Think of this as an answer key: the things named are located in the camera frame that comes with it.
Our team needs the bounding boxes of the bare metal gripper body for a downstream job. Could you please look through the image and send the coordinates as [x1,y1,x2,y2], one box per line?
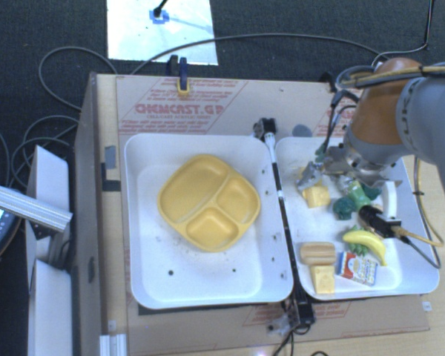
[324,145,403,189]

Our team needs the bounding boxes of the green broccoli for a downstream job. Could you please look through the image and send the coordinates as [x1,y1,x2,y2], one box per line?
[332,197,357,221]
[346,179,383,209]

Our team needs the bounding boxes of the yellow cheese wedge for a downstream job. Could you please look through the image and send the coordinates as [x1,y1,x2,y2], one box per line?
[301,185,332,210]
[309,264,336,295]

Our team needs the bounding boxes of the thin black and white rod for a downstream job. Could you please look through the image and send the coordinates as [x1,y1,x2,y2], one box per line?
[265,133,302,303]

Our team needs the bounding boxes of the yellow banana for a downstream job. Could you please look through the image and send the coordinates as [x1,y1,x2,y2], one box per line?
[342,228,389,267]

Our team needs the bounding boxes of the brown bread loaf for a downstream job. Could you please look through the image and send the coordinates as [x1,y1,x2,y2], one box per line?
[299,241,337,266]

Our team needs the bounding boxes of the white and orange carton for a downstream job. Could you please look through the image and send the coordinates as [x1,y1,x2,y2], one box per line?
[334,251,379,287]

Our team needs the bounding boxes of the white plastic tray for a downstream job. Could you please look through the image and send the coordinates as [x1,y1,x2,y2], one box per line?
[274,136,441,300]
[124,132,294,310]

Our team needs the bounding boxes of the yellow divided plate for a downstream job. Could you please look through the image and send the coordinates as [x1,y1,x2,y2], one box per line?
[156,154,262,254]

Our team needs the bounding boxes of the brown cardboard board red print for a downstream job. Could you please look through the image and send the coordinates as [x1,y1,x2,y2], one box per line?
[114,74,431,348]

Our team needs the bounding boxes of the black cylinder on white bracket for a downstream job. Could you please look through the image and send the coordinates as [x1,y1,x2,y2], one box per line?
[357,179,403,239]

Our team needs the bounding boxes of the black block with thin wires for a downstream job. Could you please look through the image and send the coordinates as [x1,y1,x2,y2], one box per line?
[253,117,279,139]
[266,297,316,337]

